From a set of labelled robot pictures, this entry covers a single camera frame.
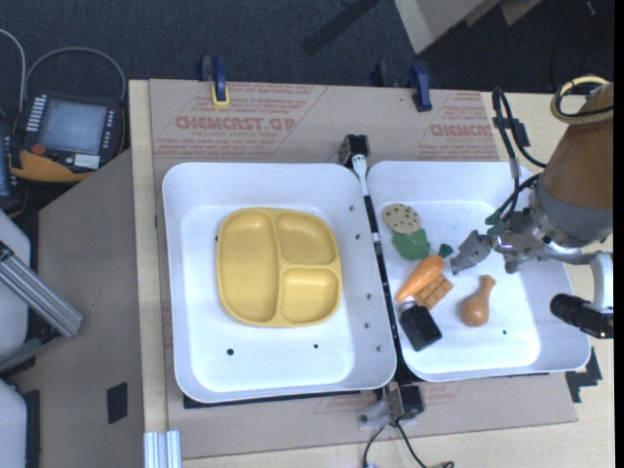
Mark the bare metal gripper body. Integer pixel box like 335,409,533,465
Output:
488,195,563,261

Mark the orange carrot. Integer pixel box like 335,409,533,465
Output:
394,243,455,304

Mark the brown chocolate bar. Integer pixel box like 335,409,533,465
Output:
413,273,455,312

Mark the brown chicken drumstick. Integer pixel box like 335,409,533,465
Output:
460,274,497,329

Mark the green lettuce leaf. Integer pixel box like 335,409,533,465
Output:
390,226,433,262

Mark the tan chocolate chip biscuit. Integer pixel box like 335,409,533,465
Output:
380,203,422,236

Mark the black cube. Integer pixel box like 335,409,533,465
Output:
399,303,444,353

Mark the white plastic tray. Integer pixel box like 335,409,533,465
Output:
365,159,593,384
161,161,398,405

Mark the thin black and white rod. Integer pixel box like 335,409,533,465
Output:
351,153,407,385

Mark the yellow divided plate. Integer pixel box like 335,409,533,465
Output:
214,207,343,330

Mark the brown cardboard board, red print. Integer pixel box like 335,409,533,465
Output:
148,78,594,460

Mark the black cylinder on white bracket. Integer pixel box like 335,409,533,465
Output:
545,241,614,339

